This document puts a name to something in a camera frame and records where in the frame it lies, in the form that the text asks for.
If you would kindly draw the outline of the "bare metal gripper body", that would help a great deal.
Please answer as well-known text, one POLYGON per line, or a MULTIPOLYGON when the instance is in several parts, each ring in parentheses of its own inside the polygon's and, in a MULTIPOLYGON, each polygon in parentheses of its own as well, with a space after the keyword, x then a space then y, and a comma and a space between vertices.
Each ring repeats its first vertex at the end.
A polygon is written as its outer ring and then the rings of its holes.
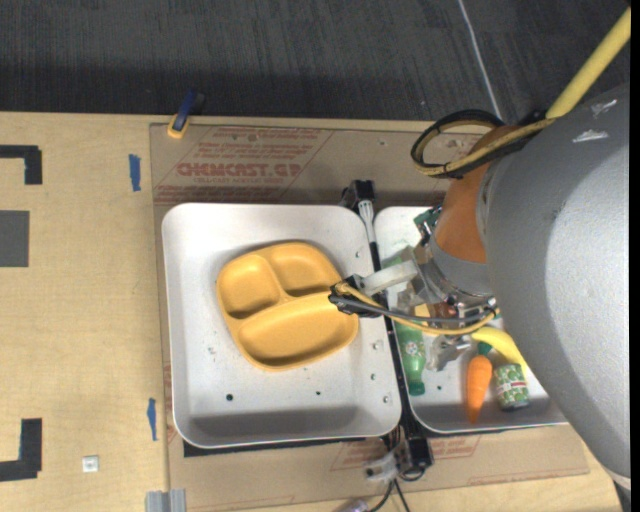
POLYGON ((438 331, 436 340, 456 345, 466 335, 499 320, 499 309, 493 298, 469 299, 466 302, 454 296, 430 305, 431 317, 438 331))

